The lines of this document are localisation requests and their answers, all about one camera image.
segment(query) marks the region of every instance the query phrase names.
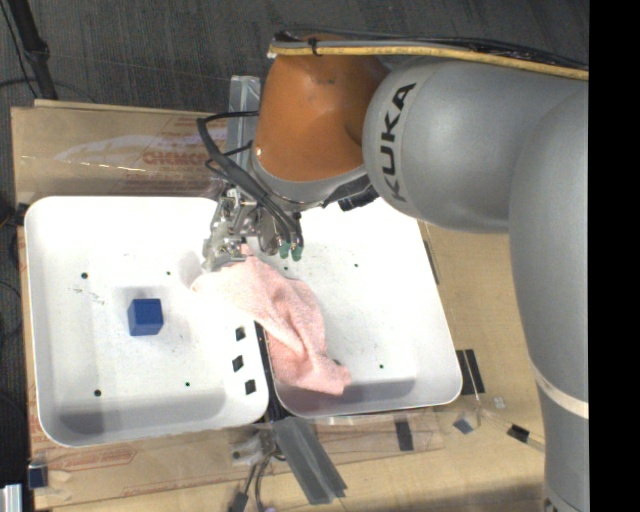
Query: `blue cube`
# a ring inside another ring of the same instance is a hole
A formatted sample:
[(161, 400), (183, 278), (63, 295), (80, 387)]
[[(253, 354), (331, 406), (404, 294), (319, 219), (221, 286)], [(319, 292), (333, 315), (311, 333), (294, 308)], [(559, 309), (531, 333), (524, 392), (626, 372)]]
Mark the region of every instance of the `blue cube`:
[(133, 299), (127, 315), (131, 336), (153, 336), (164, 324), (160, 299)]

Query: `gray carpet floor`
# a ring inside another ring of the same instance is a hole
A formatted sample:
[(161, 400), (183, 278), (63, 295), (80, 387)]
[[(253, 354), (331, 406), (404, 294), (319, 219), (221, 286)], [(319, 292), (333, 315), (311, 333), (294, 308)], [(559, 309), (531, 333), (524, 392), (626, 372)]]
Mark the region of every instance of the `gray carpet floor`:
[[(7, 7), (6, 0), (0, 0)], [(273, 33), (292, 24), (518, 43), (589, 61), (587, 0), (32, 0), (61, 99), (225, 110), (234, 74), (264, 77)], [(0, 198), (13, 204), (10, 107), (31, 105), (0, 19)], [(24, 482), (26, 390), (15, 228), (0, 228), (0, 487)], [(25, 510), (29, 510), (29, 500)]]

